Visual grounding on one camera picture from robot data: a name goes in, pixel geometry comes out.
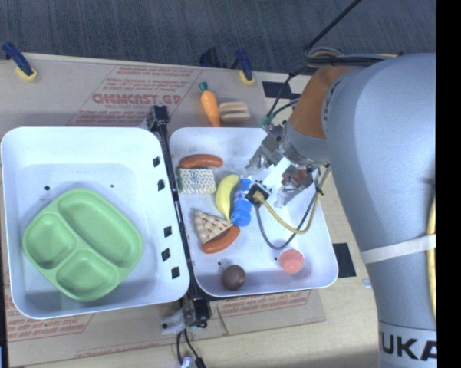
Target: white tray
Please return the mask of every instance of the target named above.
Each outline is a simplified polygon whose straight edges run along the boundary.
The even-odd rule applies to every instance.
[[[12,300],[24,315],[44,319],[159,304],[187,292],[186,256],[162,150],[152,133],[140,128],[21,127],[4,136],[1,155]],[[90,303],[62,294],[21,246],[29,222],[60,194],[79,187],[115,204],[144,242],[134,270],[114,291]],[[163,260],[167,249],[170,256]]]
[[[193,154],[220,156],[223,166],[214,169],[218,184],[222,177],[230,173],[240,174],[264,138],[265,132],[259,128],[182,128],[170,137],[173,166],[176,168],[182,158]],[[265,170],[256,179],[264,179],[269,172]],[[279,187],[271,188],[277,192]],[[313,193],[312,186],[297,195],[286,207],[278,209],[277,213],[291,225],[298,225]],[[232,245],[221,252],[205,254],[196,234],[193,214],[199,210],[222,217],[215,206],[215,195],[180,193],[179,198],[195,277],[206,293],[215,297],[234,297],[296,291],[324,288],[337,279],[338,263],[320,203],[308,233],[295,236],[282,250],[296,248],[305,256],[304,267],[297,274],[288,274],[278,263],[281,252],[271,249],[265,243],[254,211],[251,224],[241,228],[239,237]],[[273,195],[269,202],[274,202]],[[275,245],[285,242],[291,233],[279,225],[264,208],[261,208],[260,214],[270,240]],[[246,272],[245,283],[237,291],[230,291],[222,284],[222,273],[229,265],[240,265]]]

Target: white strap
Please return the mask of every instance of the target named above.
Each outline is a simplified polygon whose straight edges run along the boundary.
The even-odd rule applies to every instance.
[[[413,238],[399,244],[387,245],[361,252],[361,258],[366,265],[377,261],[397,258],[399,256],[416,254],[436,247],[436,234]]]

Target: toy hot dog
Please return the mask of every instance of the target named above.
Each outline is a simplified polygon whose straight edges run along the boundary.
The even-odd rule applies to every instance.
[[[179,168],[191,169],[199,168],[201,166],[213,166],[219,168],[223,165],[223,161],[218,156],[212,156],[209,154],[197,154],[195,156],[187,156],[181,159]]]
[[[231,245],[239,236],[240,227],[233,225],[222,237],[214,238],[203,244],[205,254],[214,254]]]

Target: toy banana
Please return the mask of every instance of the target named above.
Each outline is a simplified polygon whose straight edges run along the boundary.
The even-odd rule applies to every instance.
[[[215,195],[216,208],[225,216],[226,220],[230,222],[230,209],[232,206],[232,190],[239,184],[238,175],[225,176],[218,184]]]

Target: green plate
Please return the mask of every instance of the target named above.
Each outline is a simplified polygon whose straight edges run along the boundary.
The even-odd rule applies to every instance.
[[[24,252],[60,291],[95,301],[116,288],[143,254],[133,223],[91,189],[72,189],[44,208],[25,229]]]

